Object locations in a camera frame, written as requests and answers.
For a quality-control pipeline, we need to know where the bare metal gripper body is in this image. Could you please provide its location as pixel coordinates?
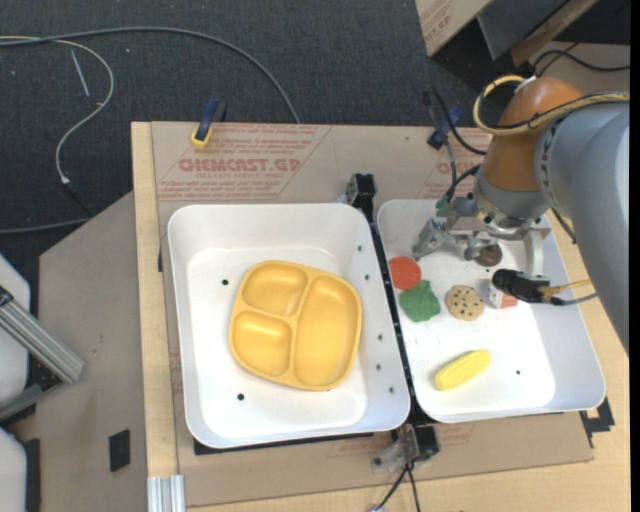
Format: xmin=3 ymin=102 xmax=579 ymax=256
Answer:
xmin=445 ymin=195 xmax=552 ymax=242

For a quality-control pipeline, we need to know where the red tomato slice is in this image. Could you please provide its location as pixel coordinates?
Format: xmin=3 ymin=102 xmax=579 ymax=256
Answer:
xmin=389 ymin=256 xmax=423 ymax=291

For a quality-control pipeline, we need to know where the chocolate chip biscuit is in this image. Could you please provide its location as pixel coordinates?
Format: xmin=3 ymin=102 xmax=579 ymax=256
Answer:
xmin=444 ymin=284 xmax=485 ymax=322

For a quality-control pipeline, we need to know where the white and pink carton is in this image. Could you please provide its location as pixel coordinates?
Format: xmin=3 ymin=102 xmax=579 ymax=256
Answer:
xmin=486 ymin=279 xmax=519 ymax=310

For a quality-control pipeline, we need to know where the green lettuce leaf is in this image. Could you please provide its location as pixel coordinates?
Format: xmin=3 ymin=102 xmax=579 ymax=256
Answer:
xmin=398 ymin=279 xmax=442 ymax=324

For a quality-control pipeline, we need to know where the yellow corn cob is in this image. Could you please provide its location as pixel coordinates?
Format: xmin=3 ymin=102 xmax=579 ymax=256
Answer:
xmin=433 ymin=348 xmax=493 ymax=392

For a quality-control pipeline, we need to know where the white plastic tray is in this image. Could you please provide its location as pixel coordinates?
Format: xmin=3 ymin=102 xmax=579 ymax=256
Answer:
xmin=375 ymin=198 xmax=607 ymax=424
xmin=166 ymin=202 xmax=412 ymax=450

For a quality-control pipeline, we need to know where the yellow divided plate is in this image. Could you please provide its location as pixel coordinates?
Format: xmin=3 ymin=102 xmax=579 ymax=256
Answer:
xmin=228 ymin=259 xmax=364 ymax=393

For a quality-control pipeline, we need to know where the brown cardboard board, red print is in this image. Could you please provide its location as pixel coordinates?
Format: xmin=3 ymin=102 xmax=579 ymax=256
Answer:
xmin=149 ymin=121 xmax=596 ymax=507

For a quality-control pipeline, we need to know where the black cylinder on white bracket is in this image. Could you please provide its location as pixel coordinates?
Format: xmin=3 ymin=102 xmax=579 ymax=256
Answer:
xmin=491 ymin=228 xmax=552 ymax=305

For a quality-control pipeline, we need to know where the black block with thin wires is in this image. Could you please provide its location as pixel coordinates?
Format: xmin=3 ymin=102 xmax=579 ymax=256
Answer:
xmin=343 ymin=172 xmax=378 ymax=212
xmin=371 ymin=424 xmax=441 ymax=474

